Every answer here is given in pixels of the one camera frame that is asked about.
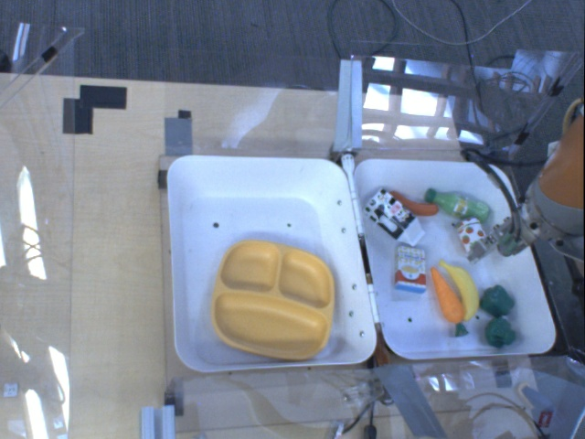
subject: toy food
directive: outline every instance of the toy food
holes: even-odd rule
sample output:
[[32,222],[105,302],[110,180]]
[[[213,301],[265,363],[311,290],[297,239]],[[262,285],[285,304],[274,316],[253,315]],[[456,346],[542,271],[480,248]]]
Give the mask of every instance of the toy food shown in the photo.
[[484,222],[490,214],[489,206],[482,201],[472,200],[455,193],[437,192],[434,188],[427,190],[424,200],[436,203],[445,213],[462,219],[477,218]]
[[396,197],[396,200],[399,200],[402,203],[402,205],[404,205],[407,209],[409,209],[412,212],[413,215],[432,216],[439,213],[439,207],[434,203],[419,203],[416,201],[409,200],[397,190],[392,190],[390,194]]
[[476,262],[495,248],[495,242],[490,239],[477,218],[463,219],[454,223],[457,236],[465,250],[469,262]]
[[396,249],[394,285],[397,289],[424,293],[427,289],[426,265],[423,249],[400,245]]
[[484,291],[480,307],[494,317],[506,316],[514,307],[514,299],[502,286],[497,284]]
[[463,307],[465,308],[465,316],[463,317],[463,320],[469,320],[475,315],[479,308],[479,294],[477,293],[477,287],[475,286],[471,275],[461,267],[449,265],[443,259],[439,260],[439,265],[449,273],[457,285],[457,289],[459,290],[463,301]]
[[501,348],[516,339],[516,332],[507,320],[496,317],[485,327],[485,338],[492,347]]
[[376,192],[364,210],[372,221],[397,241],[416,245],[424,236],[419,220],[384,188]]
[[457,294],[451,289],[447,281],[443,278],[439,270],[431,267],[432,282],[435,285],[437,299],[443,316],[449,321],[456,324],[455,336],[461,337],[467,334],[467,330],[462,324],[465,317],[465,308],[463,303],[457,297]]

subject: small box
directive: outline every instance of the small box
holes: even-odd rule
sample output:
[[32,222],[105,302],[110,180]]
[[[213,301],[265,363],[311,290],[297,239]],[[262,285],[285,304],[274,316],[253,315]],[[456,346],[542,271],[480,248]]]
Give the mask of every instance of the small box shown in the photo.
[[424,293],[427,290],[427,268],[423,249],[400,245],[396,249],[396,289]]
[[367,216],[397,241],[416,245],[424,236],[419,220],[381,188],[364,207]]
[[485,235],[484,228],[477,218],[463,219],[453,223],[453,227],[457,230],[459,241],[465,250],[465,256],[471,263],[483,258],[497,245],[494,237]]

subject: toy banana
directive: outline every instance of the toy banana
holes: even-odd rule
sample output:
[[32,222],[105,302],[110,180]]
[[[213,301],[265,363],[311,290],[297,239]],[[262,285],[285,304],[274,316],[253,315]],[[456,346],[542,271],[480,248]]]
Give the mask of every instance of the toy banana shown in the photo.
[[457,285],[457,289],[459,289],[459,293],[461,294],[463,307],[465,308],[463,320],[469,320],[479,308],[479,294],[477,293],[477,287],[471,275],[463,268],[449,265],[444,260],[440,260],[439,265],[449,273]]

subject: white tray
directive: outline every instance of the white tray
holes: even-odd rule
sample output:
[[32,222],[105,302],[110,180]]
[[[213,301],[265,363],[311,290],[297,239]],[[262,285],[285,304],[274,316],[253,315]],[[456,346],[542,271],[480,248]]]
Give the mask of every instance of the white tray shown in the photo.
[[[510,189],[504,173],[498,171]],[[485,230],[510,215],[504,196],[479,167],[470,163],[409,160],[366,160],[356,168],[356,187],[362,205],[377,189],[397,190],[409,198],[422,198],[428,187],[440,191],[462,191],[488,203],[491,218]],[[452,228],[456,219],[440,212],[421,217],[426,234],[417,247],[427,257],[427,291],[412,294],[393,287],[396,241],[371,220],[365,220],[367,252],[376,289],[382,331],[388,346],[407,359],[467,358],[495,355],[537,354],[548,351],[555,341],[555,326],[548,308],[537,267],[529,249],[513,257],[492,252],[476,264],[467,262]],[[438,307],[429,269],[440,258],[467,269],[484,289],[501,284],[516,300],[508,317],[516,330],[516,341],[506,348],[492,348],[484,340],[484,327],[491,316],[481,309],[479,319],[465,322],[469,335],[453,336],[453,325],[444,320]]]
[[[175,347],[190,369],[355,364],[371,355],[376,332],[341,168],[319,159],[185,156],[169,169],[168,199]],[[230,348],[215,334],[209,304],[216,272],[225,251],[246,239],[304,249],[331,268],[331,336],[313,359],[290,362],[251,355]]]

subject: gray carpet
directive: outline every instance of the gray carpet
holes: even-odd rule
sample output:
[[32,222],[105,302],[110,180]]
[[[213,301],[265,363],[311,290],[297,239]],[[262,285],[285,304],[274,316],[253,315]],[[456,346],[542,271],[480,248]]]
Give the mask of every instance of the gray carpet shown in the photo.
[[[337,56],[326,26],[332,1],[0,0],[0,11],[9,23],[85,28],[76,47],[80,76],[322,89],[337,82]],[[526,0],[456,1],[470,36],[477,36]],[[582,50],[584,1],[536,0],[473,45],[476,63],[517,48]],[[463,38],[459,15],[448,1],[398,2],[433,34]],[[373,0],[343,0],[335,11],[336,32],[347,53],[352,40],[384,38],[391,25],[387,10]],[[403,22],[396,40],[430,42]],[[464,56],[459,49],[449,52],[453,61]],[[283,63],[291,58],[298,59]]]

